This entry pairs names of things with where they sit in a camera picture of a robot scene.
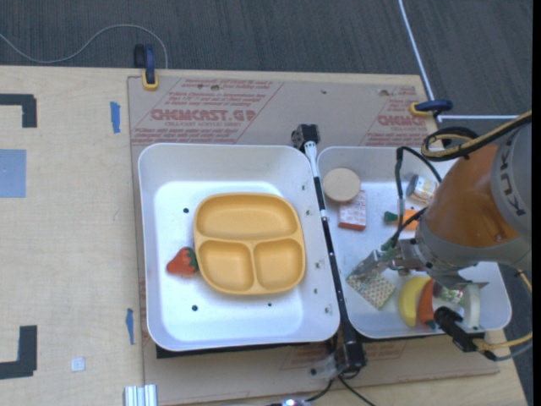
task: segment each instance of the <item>white plastic tray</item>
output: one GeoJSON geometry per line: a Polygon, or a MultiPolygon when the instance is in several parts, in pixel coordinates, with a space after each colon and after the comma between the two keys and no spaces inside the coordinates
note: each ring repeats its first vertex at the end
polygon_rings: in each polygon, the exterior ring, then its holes
{"type": "MultiPolygon", "coordinates": [[[[347,313],[353,327],[366,337],[383,339],[441,334],[442,331],[433,331],[420,323],[410,328],[402,321],[397,309],[398,291],[407,279],[399,277],[397,272],[387,269],[382,274],[396,286],[396,290],[381,310],[369,304],[345,281],[347,275],[360,261],[372,250],[379,249],[396,231],[396,225],[388,225],[383,221],[385,211],[397,212],[395,163],[396,149],[385,147],[329,147],[318,157],[322,178],[333,168],[347,167],[361,178],[361,189],[366,191],[367,227],[363,231],[339,228],[338,204],[325,199],[347,313]]],[[[452,162],[437,162],[433,165],[443,176],[452,162]]],[[[414,174],[434,179],[429,169],[419,159],[405,152],[402,164],[404,191],[414,174]]],[[[404,231],[401,234],[401,238],[411,237],[413,231],[404,231]]],[[[468,280],[489,282],[481,289],[480,294],[481,326],[485,329],[499,329],[507,325],[511,319],[511,304],[498,265],[481,262],[475,267],[462,270],[461,274],[468,280]]],[[[459,312],[462,310],[460,307],[453,309],[459,312]]]]}
{"type": "Polygon", "coordinates": [[[139,156],[145,245],[147,323],[172,351],[256,344],[320,342],[340,315],[308,159],[292,147],[154,144],[139,156]],[[295,208],[303,230],[306,271],[279,294],[238,296],[209,286],[200,274],[179,277],[166,265],[193,246],[198,204],[214,194],[279,195],[295,208]]]}

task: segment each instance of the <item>beige round lid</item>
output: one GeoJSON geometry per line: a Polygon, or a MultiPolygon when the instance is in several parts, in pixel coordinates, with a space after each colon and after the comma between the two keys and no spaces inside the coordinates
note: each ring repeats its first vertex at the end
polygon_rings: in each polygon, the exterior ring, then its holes
{"type": "Polygon", "coordinates": [[[334,201],[350,201],[358,194],[360,188],[360,177],[349,168],[334,168],[323,178],[323,191],[334,201]]]}

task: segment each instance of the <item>light blue small square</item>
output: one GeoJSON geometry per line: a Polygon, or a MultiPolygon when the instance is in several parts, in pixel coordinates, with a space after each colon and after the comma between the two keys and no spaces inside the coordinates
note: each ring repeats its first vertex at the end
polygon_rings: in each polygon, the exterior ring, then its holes
{"type": "Polygon", "coordinates": [[[0,197],[26,197],[26,151],[0,149],[0,197]]]}

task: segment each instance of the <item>banana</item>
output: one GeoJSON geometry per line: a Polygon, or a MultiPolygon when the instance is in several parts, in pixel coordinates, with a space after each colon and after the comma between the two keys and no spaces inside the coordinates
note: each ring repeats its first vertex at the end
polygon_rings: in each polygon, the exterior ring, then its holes
{"type": "Polygon", "coordinates": [[[430,281],[428,275],[417,275],[407,280],[400,290],[398,311],[406,325],[410,327],[414,327],[417,323],[417,297],[428,281],[430,281]]]}

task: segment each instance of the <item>dark gray floor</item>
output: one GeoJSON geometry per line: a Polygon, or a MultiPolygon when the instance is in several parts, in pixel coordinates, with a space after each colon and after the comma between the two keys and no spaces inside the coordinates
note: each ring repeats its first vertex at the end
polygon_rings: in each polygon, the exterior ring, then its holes
{"type": "MultiPolygon", "coordinates": [[[[532,108],[533,0],[402,0],[427,87],[454,115],[532,108]]],[[[142,25],[166,44],[169,68],[421,74],[397,0],[0,0],[0,34],[41,60],[66,57],[109,25],[142,25]]],[[[132,67],[136,29],[96,38],[62,66],[132,67]]],[[[38,64],[0,39],[0,64],[38,64]]],[[[483,133],[501,121],[446,120],[483,133]]],[[[532,306],[502,269],[513,303],[508,337],[527,332],[532,306]]],[[[533,404],[533,352],[516,358],[533,404]]]]}

